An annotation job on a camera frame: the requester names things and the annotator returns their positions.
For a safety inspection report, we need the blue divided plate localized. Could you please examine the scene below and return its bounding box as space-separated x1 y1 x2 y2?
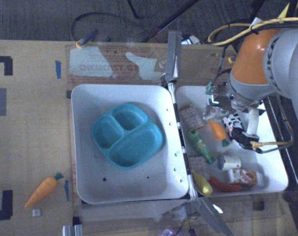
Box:
91 102 164 170

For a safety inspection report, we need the black and white cow carton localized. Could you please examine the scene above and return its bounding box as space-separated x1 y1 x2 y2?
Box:
222 114 245 140

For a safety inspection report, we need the orange patterned biscuit packet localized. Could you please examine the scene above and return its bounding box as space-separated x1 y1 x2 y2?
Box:
188 156 209 173
179 105 205 130

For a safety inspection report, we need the red sausage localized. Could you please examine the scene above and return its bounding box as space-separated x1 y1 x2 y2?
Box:
209 177 243 193

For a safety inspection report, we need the white carton brown print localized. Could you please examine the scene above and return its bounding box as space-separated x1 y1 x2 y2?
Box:
227 168 264 187

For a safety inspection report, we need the small white can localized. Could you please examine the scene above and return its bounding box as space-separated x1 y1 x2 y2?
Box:
217 154 242 171

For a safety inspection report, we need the small orange carrot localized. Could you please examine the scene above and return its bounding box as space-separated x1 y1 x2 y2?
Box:
209 118 230 148

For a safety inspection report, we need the yellow banana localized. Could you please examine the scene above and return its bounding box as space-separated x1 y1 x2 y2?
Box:
191 169 214 196

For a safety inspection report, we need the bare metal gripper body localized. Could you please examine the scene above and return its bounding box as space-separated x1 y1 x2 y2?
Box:
207 82 239 113

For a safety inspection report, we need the brown cardboard board red print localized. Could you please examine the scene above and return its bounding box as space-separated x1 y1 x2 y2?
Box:
65 43 297 236

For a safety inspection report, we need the white plastic tray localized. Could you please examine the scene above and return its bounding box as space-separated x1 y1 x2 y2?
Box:
175 85 289 197
70 84 190 205

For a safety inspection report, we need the large orange carrot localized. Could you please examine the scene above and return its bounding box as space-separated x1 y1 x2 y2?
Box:
24 171 64 209

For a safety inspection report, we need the green bottle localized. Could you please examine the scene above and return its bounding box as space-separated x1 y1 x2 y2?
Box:
187 128 216 165

